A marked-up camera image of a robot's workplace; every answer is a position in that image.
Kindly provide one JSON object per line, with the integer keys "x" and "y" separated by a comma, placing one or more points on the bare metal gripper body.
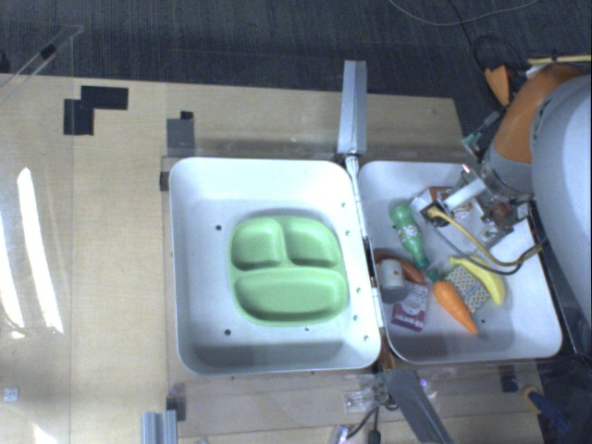
{"x": 498, "y": 213}

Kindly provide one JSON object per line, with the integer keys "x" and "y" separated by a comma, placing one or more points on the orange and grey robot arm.
{"x": 562, "y": 164}

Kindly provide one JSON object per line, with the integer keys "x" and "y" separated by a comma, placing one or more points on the yellow banana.
{"x": 496, "y": 285}

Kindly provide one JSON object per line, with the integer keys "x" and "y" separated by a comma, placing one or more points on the yellow patterned packet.
{"x": 472, "y": 292}

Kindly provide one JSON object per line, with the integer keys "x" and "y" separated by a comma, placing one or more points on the green plastic bottle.
{"x": 408, "y": 231}

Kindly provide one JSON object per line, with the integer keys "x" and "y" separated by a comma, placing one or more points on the orange carrot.
{"x": 451, "y": 301}

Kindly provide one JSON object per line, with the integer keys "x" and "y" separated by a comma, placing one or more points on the red sausage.
{"x": 414, "y": 272}

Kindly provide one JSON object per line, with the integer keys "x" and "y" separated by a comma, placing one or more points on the white plastic tray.
{"x": 518, "y": 322}
{"x": 208, "y": 266}

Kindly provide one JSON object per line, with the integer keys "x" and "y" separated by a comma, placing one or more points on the small white can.
{"x": 391, "y": 275}

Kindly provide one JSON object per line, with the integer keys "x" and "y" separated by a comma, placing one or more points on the purple and white packet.
{"x": 410, "y": 310}

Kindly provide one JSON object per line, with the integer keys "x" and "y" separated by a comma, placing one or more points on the green divided plate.
{"x": 289, "y": 294}

